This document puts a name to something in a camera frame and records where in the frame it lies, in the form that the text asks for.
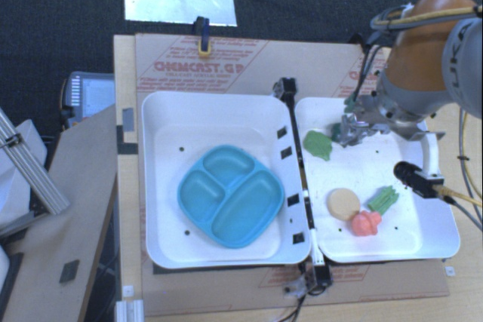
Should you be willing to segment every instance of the cardboard sheet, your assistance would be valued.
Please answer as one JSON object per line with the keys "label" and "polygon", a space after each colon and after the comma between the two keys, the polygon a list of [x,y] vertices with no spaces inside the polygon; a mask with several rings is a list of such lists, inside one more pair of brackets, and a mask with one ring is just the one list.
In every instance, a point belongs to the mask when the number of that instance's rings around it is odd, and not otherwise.
{"label": "cardboard sheet", "polygon": [[[120,112],[123,109],[138,109],[143,98],[155,90],[194,91],[189,88],[197,87],[198,92],[270,94],[273,84],[280,77],[295,77],[299,88],[297,99],[307,96],[344,97],[355,86],[362,60],[360,47],[351,44],[212,38],[212,56],[200,58],[197,40],[192,36],[137,35],[136,38],[118,37],[117,42],[115,70],[122,83],[118,86],[117,96],[118,124],[122,123]],[[386,51],[380,53],[373,71],[383,66],[386,55]],[[133,66],[136,80],[125,79],[126,75],[134,76]],[[375,85],[376,79],[375,75],[368,77],[365,92]],[[215,87],[213,84],[219,85],[216,86],[218,90],[211,89]],[[136,103],[133,94],[137,95]],[[134,132],[138,134],[139,143],[142,141],[140,132]],[[136,142],[129,133],[125,133],[125,139],[128,137],[130,142]],[[288,281],[300,275],[296,266],[209,271],[164,270],[154,266],[146,253],[142,159],[141,154],[119,156],[124,175],[121,185],[130,186],[129,194],[121,196],[121,202],[125,201],[121,205],[121,217],[136,219],[132,214],[137,203],[140,209],[140,233],[137,234],[140,238],[136,237],[136,227],[133,233],[126,224],[125,234],[130,236],[127,239],[122,235],[122,240],[126,247],[134,248],[140,242],[142,279],[139,282],[136,274],[136,253],[126,252],[123,255],[123,265],[126,265],[126,269],[123,268],[123,285],[134,285],[132,295],[135,299],[144,300],[145,315],[153,317],[149,320],[171,314],[291,307],[294,304],[293,298],[284,297],[283,288]],[[133,164],[139,165],[139,178],[137,173],[129,176],[128,167]],[[139,180],[139,201],[132,190],[131,183],[137,182],[133,179]],[[449,295],[441,261],[434,259],[341,265],[334,267],[333,275],[334,285],[326,294],[308,299],[307,304]]]}

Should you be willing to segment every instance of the cable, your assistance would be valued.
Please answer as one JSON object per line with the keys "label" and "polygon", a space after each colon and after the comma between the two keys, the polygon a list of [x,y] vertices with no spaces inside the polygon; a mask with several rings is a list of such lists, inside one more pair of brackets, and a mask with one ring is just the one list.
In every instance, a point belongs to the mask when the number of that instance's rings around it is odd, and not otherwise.
{"label": "cable", "polygon": [[300,309],[302,308],[303,301],[305,301],[305,298],[306,298],[305,295],[302,296],[299,299],[299,302],[298,302],[297,307],[295,308],[295,310],[293,310],[289,315],[287,315],[287,317],[284,317],[281,320],[277,320],[277,322],[287,322],[288,320],[290,322],[295,322],[297,320],[297,318],[299,317]]}
{"label": "cable", "polygon": [[372,55],[371,55],[371,58],[368,60],[368,57],[369,57],[369,53],[371,52],[371,49],[369,49],[365,55],[364,55],[364,59],[362,60],[362,65],[361,65],[361,71],[359,73],[359,80],[358,80],[358,83],[357,83],[357,86],[355,87],[355,90],[354,90],[354,93],[353,93],[353,99],[356,100],[358,95],[359,95],[359,92],[361,91],[361,87],[362,85],[364,84],[365,82],[365,79],[366,77],[368,76],[370,70],[371,70],[371,67],[372,67],[372,63],[374,61],[374,58],[376,57],[376,54],[377,52],[381,49],[381,48],[384,48],[386,46],[382,46],[382,45],[378,45],[373,51],[372,51]]}
{"label": "cable", "polygon": [[464,146],[465,146],[465,137],[466,137],[466,121],[467,121],[467,118],[468,118],[468,113],[465,112],[464,116],[463,116],[463,127],[462,127],[462,130],[461,130],[462,131],[462,139],[461,139],[461,147],[460,147],[460,160],[461,160],[461,164],[463,166],[463,175],[466,174],[466,176],[468,177],[468,180],[469,180],[469,184],[473,188],[473,191],[480,197],[480,199],[483,200],[483,196],[481,196],[481,192],[478,189],[478,187],[476,186],[475,180],[473,179],[471,173],[469,172],[468,164],[466,163],[468,161],[468,158],[465,156],[466,153],[465,153]]}
{"label": "cable", "polygon": [[55,140],[54,136],[40,136],[40,138],[45,146],[49,146]]}
{"label": "cable", "polygon": [[114,261],[117,260],[118,255],[119,255],[119,251],[115,253],[115,255],[104,265],[103,269],[100,270],[99,274],[96,275],[96,278],[94,279],[94,281],[98,281],[107,272],[107,270],[110,269],[111,264],[113,264]]}
{"label": "cable", "polygon": [[97,315],[96,319],[94,319],[94,322],[101,322],[102,318],[106,315],[106,313],[112,307],[112,301],[114,300],[114,298],[115,298],[115,287],[109,293],[109,296],[107,298],[107,302],[104,304],[104,306],[100,310],[100,312]]}
{"label": "cable", "polygon": [[478,227],[478,229],[483,232],[483,225],[478,222],[478,220],[475,219],[475,217],[470,212],[468,212],[465,207],[457,203],[456,200],[454,200],[451,196],[444,196],[443,200],[446,201],[448,204],[454,205],[458,210],[463,212],[476,225],[476,227]]}
{"label": "cable", "polygon": [[468,19],[478,16],[483,12],[483,6],[453,8],[450,10],[433,11],[414,17],[403,17],[397,20],[384,20],[381,13],[371,20],[371,28],[380,31],[395,29],[412,29],[432,23],[443,23],[451,20]]}
{"label": "cable", "polygon": [[452,189],[449,189],[448,187],[433,185],[432,188],[435,191],[437,191],[441,196],[451,196],[452,198],[460,198],[461,200],[468,201],[473,205],[478,205],[479,207],[483,207],[483,204],[480,201],[474,198],[469,198],[468,196],[463,195],[462,193],[455,192]]}
{"label": "cable", "polygon": [[319,296],[323,293],[325,293],[327,287],[316,287],[315,289],[312,289],[308,292],[310,296]]}
{"label": "cable", "polygon": [[381,20],[393,20],[402,15],[406,9],[406,5],[399,5],[396,7],[388,8],[381,13]]}
{"label": "cable", "polygon": [[[463,141],[463,135],[464,135],[464,127],[465,127],[465,115],[463,109],[460,108],[460,123],[459,123],[459,128],[458,128],[458,143],[459,143],[459,151],[460,151],[460,166],[461,166],[461,174],[463,175],[463,181],[465,182],[466,190],[468,192],[468,195],[471,198],[474,198],[473,192],[471,190],[471,186],[468,181],[468,176],[466,175],[465,171],[465,165],[464,162],[466,160],[466,156],[463,153],[464,150],[464,141]],[[478,216],[478,219],[481,224],[483,224],[483,219],[481,217],[481,214],[476,206],[474,206],[476,215]]]}

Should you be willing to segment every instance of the black clip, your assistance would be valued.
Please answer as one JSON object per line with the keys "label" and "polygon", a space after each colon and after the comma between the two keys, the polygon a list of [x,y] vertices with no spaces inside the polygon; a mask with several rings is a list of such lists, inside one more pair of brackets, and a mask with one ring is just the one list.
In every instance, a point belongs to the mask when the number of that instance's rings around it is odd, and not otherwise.
{"label": "black clip", "polygon": [[210,20],[204,17],[197,17],[193,23],[193,33],[202,38],[198,42],[198,55],[207,57],[211,53],[210,43]]}
{"label": "black clip", "polygon": [[475,7],[473,7],[473,10],[477,17],[479,17],[480,19],[483,18],[483,12],[480,11],[479,6],[476,5]]}
{"label": "black clip", "polygon": [[22,141],[22,135],[20,133],[15,133],[12,137],[8,137],[7,139],[5,139],[5,143],[3,145],[0,145],[0,149],[4,148],[5,146],[12,148],[13,146],[20,144]]}

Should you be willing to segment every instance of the toy vegetable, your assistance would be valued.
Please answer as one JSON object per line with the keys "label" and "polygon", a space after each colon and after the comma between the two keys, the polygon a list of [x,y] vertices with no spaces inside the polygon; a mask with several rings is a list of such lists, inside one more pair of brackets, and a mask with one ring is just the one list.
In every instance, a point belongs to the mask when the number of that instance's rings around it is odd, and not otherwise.
{"label": "toy vegetable", "polygon": [[347,188],[332,191],[327,199],[329,213],[339,220],[351,220],[361,210],[361,202],[357,195]]}
{"label": "toy vegetable", "polygon": [[352,219],[352,230],[357,236],[377,234],[377,225],[383,221],[379,212],[363,210]]}
{"label": "toy vegetable", "polygon": [[387,186],[381,189],[380,194],[373,198],[368,203],[370,210],[379,212],[382,216],[399,198],[399,193],[396,193],[392,186]]}

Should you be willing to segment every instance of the metal bar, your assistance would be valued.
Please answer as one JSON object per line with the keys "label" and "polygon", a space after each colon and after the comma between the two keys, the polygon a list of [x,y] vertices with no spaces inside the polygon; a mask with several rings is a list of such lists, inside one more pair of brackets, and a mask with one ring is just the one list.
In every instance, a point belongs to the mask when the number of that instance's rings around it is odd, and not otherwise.
{"label": "metal bar", "polygon": [[305,173],[305,166],[303,165],[302,146],[300,142],[300,134],[297,125],[297,117],[295,116],[295,94],[297,93],[297,85],[295,78],[280,78],[275,83],[272,91],[272,95],[281,100],[287,107],[290,113],[290,119],[292,124],[292,132],[294,135],[295,149],[297,152],[297,161],[299,164],[300,181],[302,183],[303,201],[306,208],[307,222],[309,224],[309,231],[311,236],[311,257],[315,275],[315,282],[319,287],[329,287],[332,285],[332,274],[329,265],[325,262],[325,257],[318,247],[317,243],[317,231],[312,216],[312,205],[309,197],[309,187],[307,184],[307,178]]}
{"label": "metal bar", "polygon": [[69,206],[69,201],[57,190],[47,171],[32,155],[25,142],[18,137],[15,127],[2,109],[0,109],[0,146],[49,213],[56,215]]}
{"label": "metal bar", "polygon": [[26,213],[25,215],[11,222],[9,225],[0,229],[0,239],[13,235],[18,231],[22,231],[23,229],[29,227],[33,222],[36,222],[44,216],[47,216],[47,214],[43,213],[37,217],[34,217],[33,211]]}

